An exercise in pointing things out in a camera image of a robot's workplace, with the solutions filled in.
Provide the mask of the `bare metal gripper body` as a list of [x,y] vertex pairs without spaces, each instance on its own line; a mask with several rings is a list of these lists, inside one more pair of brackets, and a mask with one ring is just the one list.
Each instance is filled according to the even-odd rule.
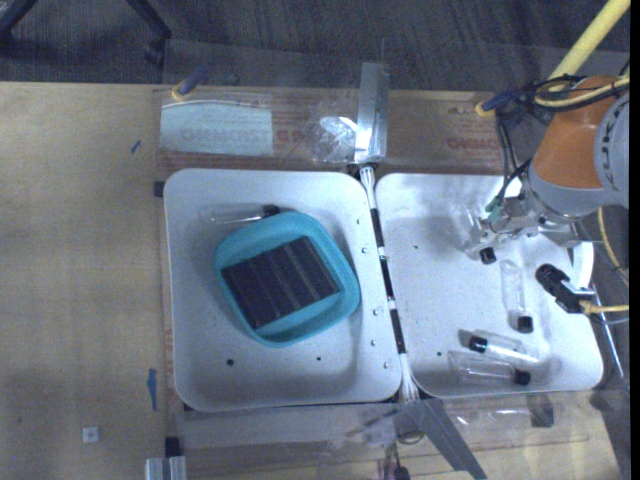
[[491,241],[494,233],[508,233],[511,240],[542,235],[560,247],[574,247],[581,241],[576,218],[552,212],[534,195],[495,198],[487,213],[492,229],[487,238]]

